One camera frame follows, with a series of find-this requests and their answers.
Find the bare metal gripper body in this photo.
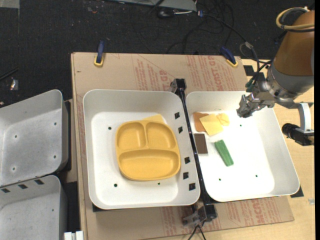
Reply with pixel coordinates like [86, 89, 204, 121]
[249, 79, 301, 109]

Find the yellow cheese slice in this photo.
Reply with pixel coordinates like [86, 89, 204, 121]
[198, 113, 225, 137]

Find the orange bread slice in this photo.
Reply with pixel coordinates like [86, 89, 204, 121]
[192, 111, 210, 133]

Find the green celery stick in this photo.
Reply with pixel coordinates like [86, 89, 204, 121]
[214, 139, 235, 167]

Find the white plastic tray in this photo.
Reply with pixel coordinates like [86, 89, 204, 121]
[82, 88, 201, 210]
[185, 90, 301, 203]
[0, 174, 69, 240]
[0, 89, 70, 188]

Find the brown rectangular biscuit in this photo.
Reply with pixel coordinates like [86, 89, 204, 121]
[193, 133, 209, 155]

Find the thin black rod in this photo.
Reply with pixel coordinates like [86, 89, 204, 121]
[177, 88, 212, 206]

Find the yellow divided plate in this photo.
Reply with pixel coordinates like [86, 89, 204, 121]
[114, 120, 182, 182]

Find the brown cardboard board red print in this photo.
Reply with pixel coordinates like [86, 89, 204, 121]
[70, 51, 295, 240]

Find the black cylinder on white bracket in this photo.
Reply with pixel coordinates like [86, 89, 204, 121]
[281, 102, 314, 146]

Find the black block with thin wires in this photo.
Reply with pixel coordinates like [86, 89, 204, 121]
[170, 78, 188, 95]
[181, 203, 218, 226]

